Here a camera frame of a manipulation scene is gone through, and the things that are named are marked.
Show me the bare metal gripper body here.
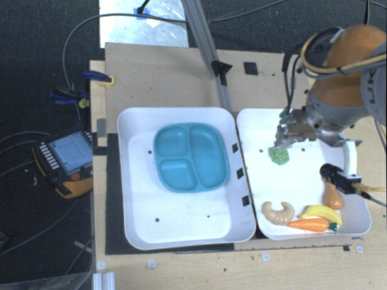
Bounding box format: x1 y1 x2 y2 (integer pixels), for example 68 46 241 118
285 108 346 143

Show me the green broccoli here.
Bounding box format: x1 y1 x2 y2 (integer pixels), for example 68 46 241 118
268 146 291 167

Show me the white plastic tray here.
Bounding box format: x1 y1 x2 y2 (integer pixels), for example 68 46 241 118
236 108 372 242
117 106 258 251

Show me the orange brown pear-shaped toy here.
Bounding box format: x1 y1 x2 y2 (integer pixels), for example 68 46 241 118
321 179 344 210

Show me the beige croissant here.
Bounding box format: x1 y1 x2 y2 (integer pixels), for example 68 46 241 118
261 201 296 226

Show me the yellow banana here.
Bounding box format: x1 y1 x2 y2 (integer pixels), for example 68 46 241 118
299 204 343 227

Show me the orange carrot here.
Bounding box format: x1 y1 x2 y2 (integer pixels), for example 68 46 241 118
287 217 339 233

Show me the blue divided plate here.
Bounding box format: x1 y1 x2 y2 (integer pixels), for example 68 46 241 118
152 122 230 193

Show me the brown cardboard board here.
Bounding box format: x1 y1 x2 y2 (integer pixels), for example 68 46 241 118
104 42 354 255

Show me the black cylinder on white bracket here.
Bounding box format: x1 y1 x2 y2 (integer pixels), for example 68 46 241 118
319 140 363 195

